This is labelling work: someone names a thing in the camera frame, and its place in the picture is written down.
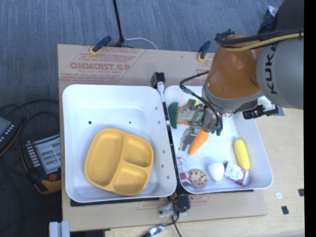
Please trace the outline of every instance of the gray carpet floor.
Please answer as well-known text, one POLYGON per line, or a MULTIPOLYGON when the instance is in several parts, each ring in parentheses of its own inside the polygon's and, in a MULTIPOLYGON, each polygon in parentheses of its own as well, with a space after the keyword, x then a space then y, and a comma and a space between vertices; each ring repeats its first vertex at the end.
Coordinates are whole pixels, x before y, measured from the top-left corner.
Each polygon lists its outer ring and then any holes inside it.
MULTIPOLYGON (((117 0, 126 39, 144 38, 161 50, 198 52, 217 33, 232 29, 254 35, 268 5, 283 0, 117 0)), ((58 99, 57 44, 94 45, 107 35, 119 40, 112 0, 0 0, 0 108, 36 99, 58 99)), ((126 41, 154 49, 144 40, 126 41)), ((25 106, 28 115, 58 113, 53 102, 25 106)), ((1 111, 10 112, 8 108, 1 111)), ((20 110, 12 112, 21 116, 20 110)), ((41 133, 58 125, 52 115, 34 119, 28 131, 41 133)), ((0 236, 45 237, 50 221, 60 221, 61 194, 41 195, 23 168, 19 141, 1 157, 0 236)))

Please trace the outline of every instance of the black device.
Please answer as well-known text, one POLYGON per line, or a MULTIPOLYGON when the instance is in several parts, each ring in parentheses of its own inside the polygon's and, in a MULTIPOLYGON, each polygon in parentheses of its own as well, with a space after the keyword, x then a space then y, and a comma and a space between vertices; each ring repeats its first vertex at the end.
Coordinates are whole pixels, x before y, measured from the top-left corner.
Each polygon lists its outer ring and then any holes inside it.
POLYGON ((22 142, 24 167, 37 190, 46 195, 61 190, 59 131, 35 135, 22 142))
POLYGON ((0 155, 2 155, 17 137, 21 129, 18 118, 0 112, 0 155))

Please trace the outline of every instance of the table surface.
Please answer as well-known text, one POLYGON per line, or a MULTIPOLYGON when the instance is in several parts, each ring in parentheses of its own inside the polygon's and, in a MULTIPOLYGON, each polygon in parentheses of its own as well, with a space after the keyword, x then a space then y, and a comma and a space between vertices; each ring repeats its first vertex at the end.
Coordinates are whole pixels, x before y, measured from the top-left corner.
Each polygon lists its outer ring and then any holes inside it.
MULTIPOLYGON (((263 116, 256 119, 274 177, 270 187, 260 190, 266 206, 266 215, 180 221, 177 222, 177 227, 183 237, 296 237, 305 235, 304 111, 295 109, 283 109, 283 111, 284 116, 263 116)), ((65 191, 65 185, 63 185, 62 196, 63 214, 80 217, 84 221, 83 209, 71 208, 68 205, 69 197, 65 191)), ((110 231, 106 231, 106 237, 140 237, 151 227, 153 226, 111 228, 110 231)), ((178 234, 175 227, 171 225, 159 236, 176 237, 178 234)))

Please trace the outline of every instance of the yellow plate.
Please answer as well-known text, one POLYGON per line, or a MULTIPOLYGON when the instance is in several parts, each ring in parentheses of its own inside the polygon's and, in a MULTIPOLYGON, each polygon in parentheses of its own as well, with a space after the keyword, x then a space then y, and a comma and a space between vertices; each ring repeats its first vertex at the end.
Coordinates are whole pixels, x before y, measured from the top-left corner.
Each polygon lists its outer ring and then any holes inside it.
POLYGON ((135 134, 105 128, 94 137, 84 173, 93 185, 113 193, 133 196, 147 185, 154 161, 152 146, 135 134))

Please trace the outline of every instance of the blue clamp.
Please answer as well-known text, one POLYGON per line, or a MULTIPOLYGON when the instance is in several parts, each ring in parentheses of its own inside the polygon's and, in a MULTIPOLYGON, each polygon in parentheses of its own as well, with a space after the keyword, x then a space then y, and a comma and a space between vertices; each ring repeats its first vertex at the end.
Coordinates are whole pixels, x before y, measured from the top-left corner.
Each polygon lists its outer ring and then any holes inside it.
POLYGON ((203 63, 205 60, 206 60, 206 53, 209 49, 211 45, 211 41, 207 41, 204 43, 204 45, 199 49, 199 54, 198 54, 198 57, 197 57, 197 60, 201 63, 203 63))
POLYGON ((110 36, 106 36, 104 39, 99 41, 94 47, 90 48, 90 54, 97 55, 102 51, 102 47, 106 46, 111 41, 110 36))

